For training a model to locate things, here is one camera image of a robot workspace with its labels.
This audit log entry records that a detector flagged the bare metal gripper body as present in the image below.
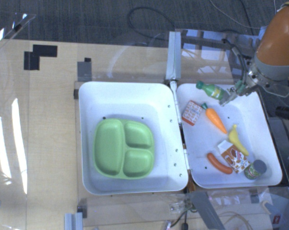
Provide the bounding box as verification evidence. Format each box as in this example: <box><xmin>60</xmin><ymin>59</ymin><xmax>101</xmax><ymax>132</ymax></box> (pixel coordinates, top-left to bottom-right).
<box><xmin>239</xmin><ymin>67</ymin><xmax>266</xmax><ymax>97</ymax></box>

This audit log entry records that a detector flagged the green plastic bottle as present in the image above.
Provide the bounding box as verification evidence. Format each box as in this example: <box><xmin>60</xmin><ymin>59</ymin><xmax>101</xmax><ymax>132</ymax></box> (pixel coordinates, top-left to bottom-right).
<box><xmin>196</xmin><ymin>80</ymin><xmax>229</xmax><ymax>102</ymax></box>

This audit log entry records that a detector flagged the orange carrot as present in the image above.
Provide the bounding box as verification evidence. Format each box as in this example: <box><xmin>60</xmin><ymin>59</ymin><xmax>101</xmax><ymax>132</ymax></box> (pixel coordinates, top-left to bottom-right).
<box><xmin>201</xmin><ymin>102</ymin><xmax>228</xmax><ymax>135</ymax></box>

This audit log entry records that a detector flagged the white plastic tray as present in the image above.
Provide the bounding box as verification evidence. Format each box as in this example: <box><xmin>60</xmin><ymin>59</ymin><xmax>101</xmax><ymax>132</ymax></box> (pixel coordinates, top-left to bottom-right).
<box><xmin>176</xmin><ymin>82</ymin><xmax>283</xmax><ymax>189</ymax></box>
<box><xmin>78</xmin><ymin>81</ymin><xmax>189</xmax><ymax>196</ymax></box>

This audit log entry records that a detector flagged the small orange and white carton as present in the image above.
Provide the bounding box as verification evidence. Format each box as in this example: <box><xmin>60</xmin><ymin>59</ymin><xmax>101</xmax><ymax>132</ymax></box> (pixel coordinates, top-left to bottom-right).
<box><xmin>181</xmin><ymin>100</ymin><xmax>204</xmax><ymax>127</ymax></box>

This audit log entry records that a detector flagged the yellow banana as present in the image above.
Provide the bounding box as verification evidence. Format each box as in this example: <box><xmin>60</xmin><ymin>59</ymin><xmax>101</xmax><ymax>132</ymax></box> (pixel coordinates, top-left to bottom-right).
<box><xmin>228</xmin><ymin>124</ymin><xmax>250</xmax><ymax>157</ymax></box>

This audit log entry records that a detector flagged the orange and white milk carton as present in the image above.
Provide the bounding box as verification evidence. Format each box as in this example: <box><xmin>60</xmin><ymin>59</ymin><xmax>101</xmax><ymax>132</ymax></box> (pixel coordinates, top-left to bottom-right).
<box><xmin>217</xmin><ymin>139</ymin><xmax>251</xmax><ymax>174</ymax></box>

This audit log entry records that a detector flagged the red sausage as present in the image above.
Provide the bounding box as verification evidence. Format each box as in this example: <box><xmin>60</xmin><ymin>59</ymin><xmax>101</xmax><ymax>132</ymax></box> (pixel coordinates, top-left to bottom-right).
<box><xmin>206</xmin><ymin>152</ymin><xmax>233</xmax><ymax>175</ymax></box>

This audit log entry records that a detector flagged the green can with grey lid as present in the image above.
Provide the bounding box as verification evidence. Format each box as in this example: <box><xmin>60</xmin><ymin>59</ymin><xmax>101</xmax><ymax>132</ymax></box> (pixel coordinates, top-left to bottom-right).
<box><xmin>244</xmin><ymin>159</ymin><xmax>267</xmax><ymax>180</ymax></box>

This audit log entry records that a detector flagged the green divided plate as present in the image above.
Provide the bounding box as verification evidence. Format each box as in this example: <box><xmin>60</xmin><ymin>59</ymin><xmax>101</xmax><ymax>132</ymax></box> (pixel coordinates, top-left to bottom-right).
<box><xmin>93</xmin><ymin>118</ymin><xmax>156</xmax><ymax>180</ymax></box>

